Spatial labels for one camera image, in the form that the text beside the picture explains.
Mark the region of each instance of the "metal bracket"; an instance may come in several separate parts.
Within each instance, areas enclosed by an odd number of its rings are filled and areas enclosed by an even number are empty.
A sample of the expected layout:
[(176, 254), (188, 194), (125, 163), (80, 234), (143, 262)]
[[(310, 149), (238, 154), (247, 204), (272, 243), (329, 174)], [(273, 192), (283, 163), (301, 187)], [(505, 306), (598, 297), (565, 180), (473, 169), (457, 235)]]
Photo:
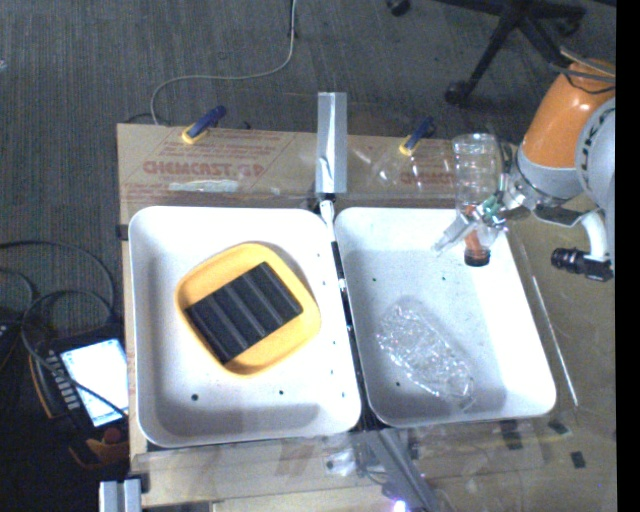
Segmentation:
[(576, 212), (574, 210), (568, 210), (561, 206), (544, 206), (537, 205), (533, 210), (533, 214), (542, 222), (549, 224), (555, 224), (565, 228), (572, 228), (580, 222), (580, 219), (590, 212)]
[(316, 195), (347, 191), (347, 95), (318, 93)]
[(367, 445), (384, 466), (389, 484), (409, 510), (438, 512), (438, 499), (429, 484), (420, 476), (409, 457), (408, 448), (400, 441), (398, 432), (385, 428), (364, 433)]
[(142, 486), (138, 478), (100, 482), (100, 512), (142, 512)]

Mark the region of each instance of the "blue clamp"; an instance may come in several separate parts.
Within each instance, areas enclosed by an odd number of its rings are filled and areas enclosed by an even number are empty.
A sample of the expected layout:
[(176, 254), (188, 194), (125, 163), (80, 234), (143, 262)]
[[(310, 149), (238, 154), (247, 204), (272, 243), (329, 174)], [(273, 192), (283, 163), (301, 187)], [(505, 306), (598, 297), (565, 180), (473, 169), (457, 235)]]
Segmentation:
[(415, 131), (405, 138), (398, 148), (403, 155), (412, 156), (420, 139), (423, 137), (431, 137), (436, 131), (436, 125), (433, 121), (433, 117), (425, 117), (420, 123), (420, 126)]
[(227, 109), (222, 105), (218, 105), (216, 108), (203, 115), (191, 126), (185, 128), (182, 131), (182, 140), (187, 144), (195, 144), (207, 134), (207, 128), (216, 125), (218, 121), (226, 115), (226, 113)]

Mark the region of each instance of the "cardboard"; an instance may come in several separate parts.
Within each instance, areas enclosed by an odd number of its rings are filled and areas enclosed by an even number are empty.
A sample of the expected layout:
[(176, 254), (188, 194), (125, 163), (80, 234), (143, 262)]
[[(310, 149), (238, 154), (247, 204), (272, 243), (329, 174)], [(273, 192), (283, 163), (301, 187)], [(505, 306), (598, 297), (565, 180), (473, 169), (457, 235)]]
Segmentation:
[[(213, 128), (190, 145), (181, 137), (183, 129), (117, 126), (122, 224), (154, 205), (304, 207), (314, 198), (315, 133)], [(445, 140), (421, 141), (413, 166), (403, 168), (394, 185), (375, 179), (373, 164), (401, 142), (349, 135), (345, 198), (361, 204), (381, 198), (407, 206), (452, 204), (452, 157)]]

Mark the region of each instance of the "white tray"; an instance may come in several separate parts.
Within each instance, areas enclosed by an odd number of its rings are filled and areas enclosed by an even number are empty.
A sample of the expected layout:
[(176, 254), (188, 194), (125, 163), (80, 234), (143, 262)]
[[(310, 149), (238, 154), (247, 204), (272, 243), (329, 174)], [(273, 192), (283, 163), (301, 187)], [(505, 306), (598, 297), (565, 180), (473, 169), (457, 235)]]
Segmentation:
[[(453, 210), (348, 208), (336, 218), (369, 403), (394, 427), (537, 416), (556, 390), (506, 237), (486, 267), (464, 264), (463, 244), (436, 257), (430, 247)], [(437, 318), (468, 363), (475, 402), (462, 410), (412, 382), (376, 342), (379, 320), (403, 296)]]
[[(274, 368), (238, 378), (212, 364), (174, 308), (197, 264), (262, 242), (308, 284), (319, 334)], [(357, 422), (361, 402), (328, 233), (295, 209), (154, 206), (129, 226), (138, 420), (162, 447), (331, 435)]]

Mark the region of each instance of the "electrical wire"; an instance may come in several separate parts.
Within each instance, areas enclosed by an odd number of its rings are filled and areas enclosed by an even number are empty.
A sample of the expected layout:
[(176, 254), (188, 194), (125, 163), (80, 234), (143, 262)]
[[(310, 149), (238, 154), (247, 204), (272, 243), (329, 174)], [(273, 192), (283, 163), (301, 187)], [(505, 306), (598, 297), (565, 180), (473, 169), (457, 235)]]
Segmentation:
[(12, 347), (10, 357), (13, 359), (12, 364), (4, 365), (0, 368), (0, 426), (3, 422), (11, 417), (11, 413), (20, 401), (22, 392), (22, 370), (24, 363), (19, 358), (17, 346)]
[(598, 62), (594, 61), (593, 59), (583, 57), (582, 55), (572, 52), (564, 46), (560, 47), (560, 53), (572, 62), (582, 64), (584, 67), (591, 68), (606, 76), (613, 77), (614, 79), (616, 77), (616, 68), (607, 62)]
[(586, 78), (588, 80), (595, 80), (596, 82), (602, 82), (605, 84), (615, 85), (616, 83), (615, 76), (610, 77), (610, 76), (596, 75), (594, 73), (583, 73), (582, 71), (575, 71), (574, 69), (562, 68), (560, 66), (556, 66), (555, 64), (551, 64), (550, 67), (554, 71), (557, 71), (558, 73), (562, 73), (563, 75), (567, 75), (567, 76), (576, 76), (578, 78)]
[(615, 91), (616, 90), (616, 86), (612, 85), (611, 87), (603, 87), (602, 89), (598, 89), (597, 91), (590, 91), (589, 89), (587, 89), (586, 87), (582, 87), (580, 85), (577, 85), (572, 79), (571, 76), (575, 75), (575, 73), (566, 73), (566, 72), (562, 72), (562, 74), (565, 76), (565, 78), (567, 79), (567, 81), (569, 82), (569, 84), (571, 84), (571, 87), (575, 87), (576, 89), (580, 89), (583, 92), (586, 92), (587, 94), (605, 94), (607, 92), (611, 92), (611, 91)]
[(250, 80), (250, 79), (254, 79), (254, 78), (262, 78), (265, 76), (270, 76), (273, 75), (275, 73), (277, 73), (278, 71), (284, 69), (286, 67), (287, 64), (289, 64), (289, 61), (291, 60), (291, 57), (293, 55), (293, 46), (294, 46), (294, 40), (295, 40), (295, 11), (296, 11), (296, 5), (298, 3), (298, 0), (292, 0), (291, 2), (291, 11), (290, 11), (290, 28), (289, 28), (289, 53), (287, 55), (287, 58), (285, 59), (285, 61), (280, 64), (278, 67), (269, 70), (269, 71), (264, 71), (261, 73), (254, 73), (254, 74), (250, 74), (250, 75), (239, 75), (239, 76), (224, 76), (224, 75), (184, 75), (184, 76), (179, 76), (176, 78), (171, 78), (170, 80), (167, 80), (165, 82), (162, 82), (159, 86), (157, 86), (155, 88), (155, 90), (153, 91), (153, 94), (151, 95), (151, 100), (149, 102), (149, 108), (151, 110), (151, 117), (153, 119), (153, 123), (155, 125), (158, 125), (158, 116), (156, 115), (156, 110), (155, 110), (155, 100), (156, 100), (156, 96), (158, 95), (158, 93), (164, 89), (167, 85), (175, 83), (175, 82), (179, 82), (179, 81), (183, 81), (183, 80), (232, 80), (232, 81), (239, 81), (239, 80)]
[(7, 275), (16, 276), (18, 278), (18, 280), (24, 285), (24, 288), (26, 289), (26, 291), (27, 291), (27, 293), (29, 295), (28, 304), (30, 305), (33, 302), (33, 299), (34, 299), (34, 297), (36, 295), (36, 289), (33, 286), (33, 283), (31, 283), (31, 281), (29, 281), (29, 278), (27, 278), (27, 276), (25, 276), (24, 274), (18, 272), (17, 270), (13, 270), (13, 269), (7, 268), (7, 267), (0, 267), (0, 273), (1, 274), (7, 274)]
[(384, 485), (388, 482), (386, 478), (383, 480), (378, 480), (377, 478), (374, 477), (374, 475), (383, 475), (386, 477), (387, 474), (383, 471), (371, 471), (367, 468), (361, 468), (361, 471), (362, 471), (362, 475), (366, 476), (369, 480), (371, 480), (376, 485)]
[(25, 326), (28, 326), (28, 327), (33, 328), (33, 329), (39, 329), (39, 327), (37, 325), (29, 324), (29, 322), (28, 322), (29, 316), (33, 313), (33, 311), (36, 309), (36, 307), (39, 306), (45, 300), (54, 298), (57, 295), (60, 296), (60, 295), (65, 295), (65, 294), (81, 294), (81, 295), (86, 295), (86, 296), (92, 297), (92, 298), (96, 299), (100, 304), (102, 304), (105, 307), (105, 309), (107, 310), (109, 316), (111, 316), (111, 314), (112, 314), (112, 310), (109, 307), (109, 304), (107, 303), (107, 301), (105, 301), (99, 295), (97, 295), (97, 294), (95, 294), (93, 292), (90, 292), (90, 291), (85, 291), (85, 290), (59, 290), (59, 291), (56, 291), (56, 292), (48, 293), (48, 294), (43, 295), (42, 297), (38, 298), (37, 300), (33, 301), (32, 304), (29, 306), (29, 308), (27, 308), (27, 310), (25, 311), (25, 313), (23, 315), (22, 324), (20, 325), (20, 338), (22, 339), (22, 344), (27, 349), (27, 351), (29, 352), (31, 357), (33, 357), (37, 361), (38, 364), (42, 365), (44, 368), (49, 370), (55, 377), (60, 377), (60, 378), (64, 379), (65, 381), (69, 382), (70, 384), (72, 384), (73, 386), (75, 386), (76, 388), (81, 389), (82, 391), (85, 391), (85, 392), (89, 393), (90, 395), (92, 395), (93, 397), (97, 398), (98, 400), (100, 400), (101, 402), (106, 404), (107, 406), (111, 407), (111, 409), (113, 409), (115, 412), (120, 414), (123, 418), (126, 418), (128, 415), (123, 409), (121, 409), (117, 405), (113, 404), (111, 401), (109, 401), (108, 399), (106, 399), (102, 395), (96, 393), (92, 389), (88, 388), (87, 386), (84, 386), (83, 384), (81, 384), (77, 380), (73, 379), (66, 372), (54, 368), (51, 364), (49, 364), (45, 360), (44, 357), (42, 357), (40, 354), (38, 354), (36, 349), (34, 349), (32, 347), (31, 342), (27, 339), (27, 334), (25, 332)]
[(108, 299), (109, 308), (111, 310), (114, 309), (114, 307), (115, 307), (115, 297), (116, 297), (115, 282), (113, 280), (113, 277), (111, 276), (111, 273), (109, 272), (109, 269), (106, 267), (106, 265), (97, 256), (95, 256), (93, 253), (89, 252), (88, 250), (86, 250), (86, 249), (84, 249), (84, 248), (82, 248), (82, 247), (80, 247), (78, 245), (67, 244), (67, 243), (64, 243), (64, 242), (53, 242), (53, 241), (50, 241), (50, 240), (16, 240), (16, 241), (13, 241), (13, 242), (4, 242), (4, 243), (0, 243), (0, 250), (9, 249), (9, 248), (12, 248), (12, 247), (27, 246), (27, 245), (44, 245), (44, 246), (60, 247), (60, 248), (64, 248), (64, 249), (71, 249), (73, 251), (77, 251), (77, 252), (87, 256), (94, 263), (96, 263), (96, 265), (98, 265), (98, 267), (100, 268), (104, 278), (106, 279), (106, 281), (107, 281), (107, 283), (109, 285), (109, 299)]
[[(125, 119), (123, 121), (124, 124), (129, 124), (129, 123), (133, 123), (134, 121), (137, 121), (138, 119), (143, 119), (145, 117), (151, 117), (151, 112), (142, 112), (141, 114), (134, 114), (131, 117)], [(166, 119), (162, 119), (160, 116), (157, 116), (158, 121), (160, 122), (160, 124), (163, 124), (165, 126), (169, 126), (171, 124), (171, 121), (167, 121)]]

